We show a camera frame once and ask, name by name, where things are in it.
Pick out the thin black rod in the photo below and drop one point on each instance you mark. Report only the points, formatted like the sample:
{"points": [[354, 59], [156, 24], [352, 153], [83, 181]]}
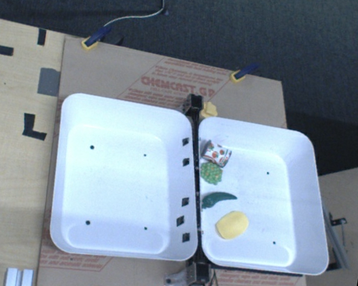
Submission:
{"points": [[197, 180]]}

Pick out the white plastic tray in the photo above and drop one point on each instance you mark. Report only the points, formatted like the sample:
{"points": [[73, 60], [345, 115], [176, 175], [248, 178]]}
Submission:
{"points": [[267, 206], [117, 179]]}

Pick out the pale yellow toy piece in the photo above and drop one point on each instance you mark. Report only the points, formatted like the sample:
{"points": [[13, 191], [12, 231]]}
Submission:
{"points": [[209, 109]]}

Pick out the brown cardboard board red print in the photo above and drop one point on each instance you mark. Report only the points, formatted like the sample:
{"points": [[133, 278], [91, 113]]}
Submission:
{"points": [[110, 68]]}

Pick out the white can with red print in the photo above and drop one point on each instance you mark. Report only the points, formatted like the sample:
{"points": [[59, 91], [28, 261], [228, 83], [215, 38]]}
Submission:
{"points": [[216, 153]]}

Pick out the dark green chili pepper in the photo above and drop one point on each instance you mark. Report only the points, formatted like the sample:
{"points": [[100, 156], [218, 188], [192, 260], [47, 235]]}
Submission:
{"points": [[215, 198]]}

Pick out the yellow oval toy food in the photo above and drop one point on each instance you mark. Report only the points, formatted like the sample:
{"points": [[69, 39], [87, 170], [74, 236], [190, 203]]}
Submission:
{"points": [[232, 225]]}

